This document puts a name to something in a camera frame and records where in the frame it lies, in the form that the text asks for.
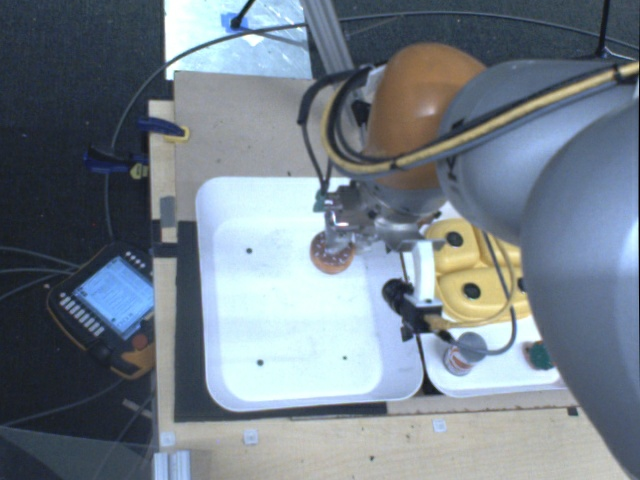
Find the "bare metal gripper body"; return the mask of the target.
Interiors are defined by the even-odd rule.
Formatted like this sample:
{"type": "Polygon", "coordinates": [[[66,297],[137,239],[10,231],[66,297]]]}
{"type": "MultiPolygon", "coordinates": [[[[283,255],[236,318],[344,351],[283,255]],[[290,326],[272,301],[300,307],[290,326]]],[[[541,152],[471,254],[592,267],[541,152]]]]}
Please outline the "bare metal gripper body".
{"type": "Polygon", "coordinates": [[[327,194],[324,214],[333,211],[341,241],[349,229],[358,233],[357,251],[381,242],[393,252],[408,252],[423,239],[422,226],[432,222],[446,198],[441,189],[395,189],[381,184],[341,185],[327,194]]]}

